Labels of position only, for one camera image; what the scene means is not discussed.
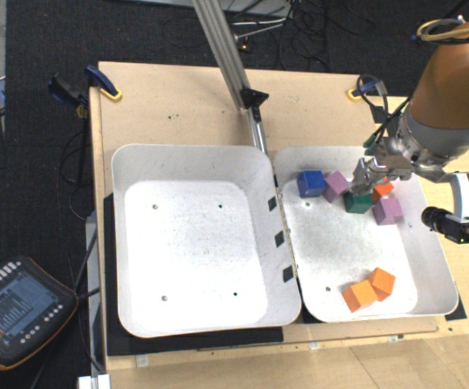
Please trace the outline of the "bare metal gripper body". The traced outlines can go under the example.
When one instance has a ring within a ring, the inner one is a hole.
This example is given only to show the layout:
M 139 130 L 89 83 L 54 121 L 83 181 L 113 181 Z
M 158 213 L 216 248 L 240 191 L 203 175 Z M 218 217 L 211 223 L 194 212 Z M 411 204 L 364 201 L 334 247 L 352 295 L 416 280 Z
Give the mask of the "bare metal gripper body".
M 445 165 L 445 156 L 437 156 L 409 136 L 383 138 L 373 157 L 373 171 L 390 180 L 408 180 L 416 174 L 430 181 L 442 181 Z

